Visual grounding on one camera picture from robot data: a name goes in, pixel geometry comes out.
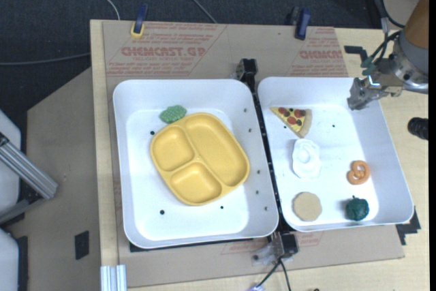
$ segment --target yellow divided plate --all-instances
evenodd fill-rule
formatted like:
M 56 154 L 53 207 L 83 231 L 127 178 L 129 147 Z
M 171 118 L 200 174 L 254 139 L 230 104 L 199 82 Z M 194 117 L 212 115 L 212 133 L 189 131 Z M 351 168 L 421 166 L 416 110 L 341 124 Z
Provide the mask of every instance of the yellow divided plate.
M 190 205 L 230 193 L 250 170 L 237 139 L 209 113 L 194 113 L 169 124 L 153 137 L 150 152 L 174 195 Z

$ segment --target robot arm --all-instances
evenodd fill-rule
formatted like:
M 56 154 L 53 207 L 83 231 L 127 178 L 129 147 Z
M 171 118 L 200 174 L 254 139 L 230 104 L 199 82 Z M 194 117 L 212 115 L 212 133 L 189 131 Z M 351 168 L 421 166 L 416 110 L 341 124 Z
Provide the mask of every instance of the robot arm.
M 391 36 L 386 34 L 372 56 L 362 57 L 362 73 L 367 77 L 354 79 L 347 99 L 350 109 L 363 109 L 387 95 L 399 96 L 402 90 L 429 93 L 429 3 L 419 0 L 405 27 Z M 390 40 L 394 41 L 393 51 L 383 58 Z M 382 54 L 375 58 L 381 49 Z

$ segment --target toy food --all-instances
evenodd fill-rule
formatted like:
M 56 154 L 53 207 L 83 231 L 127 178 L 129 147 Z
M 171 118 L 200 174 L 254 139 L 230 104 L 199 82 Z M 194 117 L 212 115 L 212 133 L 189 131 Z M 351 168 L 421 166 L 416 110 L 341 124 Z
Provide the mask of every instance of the toy food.
M 248 177 L 247 154 L 225 124 L 209 113 L 189 114 L 153 136 L 150 153 L 162 179 L 182 202 L 204 205 Z
M 348 181 L 353 185 L 361 185 L 368 181 L 371 170 L 363 160 L 353 162 L 351 171 L 348 172 Z
M 365 199 L 359 199 L 353 196 L 347 203 L 345 211 L 348 219 L 361 221 L 369 214 L 369 205 Z
M 165 109 L 160 115 L 159 118 L 167 124 L 171 124 L 179 119 L 182 119 L 186 115 L 186 109 L 182 106 L 171 106 Z
M 309 192 L 299 193 L 294 198 L 292 208 L 302 221 L 315 221 L 322 212 L 320 199 Z
M 288 126 L 295 134 L 303 138 L 309 132 L 312 122 L 310 109 L 297 109 L 288 107 L 270 107 L 280 120 Z
M 292 168 L 302 179 L 315 179 L 320 175 L 320 148 L 311 140 L 300 138 L 294 143 Z

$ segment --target pizza slice toy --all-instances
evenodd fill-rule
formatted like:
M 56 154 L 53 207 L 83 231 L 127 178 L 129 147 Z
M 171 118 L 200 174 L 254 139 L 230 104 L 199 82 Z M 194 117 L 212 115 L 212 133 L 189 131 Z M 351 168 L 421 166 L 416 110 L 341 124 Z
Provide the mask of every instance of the pizza slice toy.
M 297 109 L 288 107 L 270 107 L 285 125 L 295 134 L 304 138 L 311 127 L 312 111 L 310 109 Z

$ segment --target round cookie toy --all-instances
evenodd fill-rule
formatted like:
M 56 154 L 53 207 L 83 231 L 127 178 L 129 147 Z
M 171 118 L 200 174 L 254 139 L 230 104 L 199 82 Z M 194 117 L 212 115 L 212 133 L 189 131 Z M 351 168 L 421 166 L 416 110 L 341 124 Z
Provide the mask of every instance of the round cookie toy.
M 293 200 L 292 208 L 302 221 L 315 221 L 322 212 L 320 199 L 310 192 L 299 193 Z

